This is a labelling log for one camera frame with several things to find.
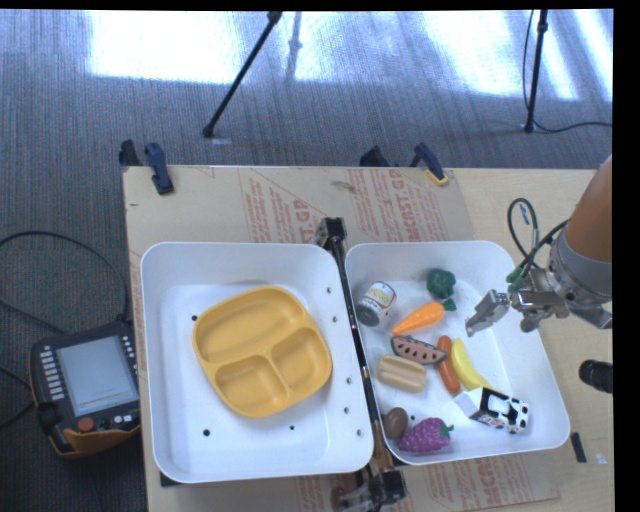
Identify orange carrot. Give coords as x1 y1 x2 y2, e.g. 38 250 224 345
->
390 297 458 337

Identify brown cardboard board red print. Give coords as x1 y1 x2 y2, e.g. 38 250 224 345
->
122 164 562 512

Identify small printed can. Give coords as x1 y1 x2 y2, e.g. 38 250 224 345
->
354 280 398 328

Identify white plastic tray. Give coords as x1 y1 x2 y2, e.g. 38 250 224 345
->
343 239 572 467
139 241 376 485

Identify yellow banana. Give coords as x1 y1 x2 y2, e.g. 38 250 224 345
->
450 337 497 393

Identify tan bread bun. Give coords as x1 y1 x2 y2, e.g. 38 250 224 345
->
376 354 428 394

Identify orange sausage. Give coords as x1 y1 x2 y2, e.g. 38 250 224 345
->
436 334 462 397

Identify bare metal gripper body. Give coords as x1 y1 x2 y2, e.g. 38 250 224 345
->
509 247 613 330

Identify black and white milk carton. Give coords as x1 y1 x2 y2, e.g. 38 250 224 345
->
452 386 531 435

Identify green broccoli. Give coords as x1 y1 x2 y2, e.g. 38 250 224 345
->
426 268 458 301

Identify black block with thin wires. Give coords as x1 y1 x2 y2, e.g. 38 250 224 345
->
331 467 409 512
314 216 349 251

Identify brown egg-shaped toy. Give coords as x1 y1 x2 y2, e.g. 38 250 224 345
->
382 406 410 442

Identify black cylinder on white bracket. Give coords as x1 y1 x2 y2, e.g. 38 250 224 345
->
578 359 613 395

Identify yellow divided plate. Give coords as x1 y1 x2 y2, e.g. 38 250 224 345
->
191 284 334 420

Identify red watermelon slice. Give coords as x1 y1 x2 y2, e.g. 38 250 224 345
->
389 334 448 367

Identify purple grapes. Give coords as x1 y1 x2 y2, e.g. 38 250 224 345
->
396 417 456 456

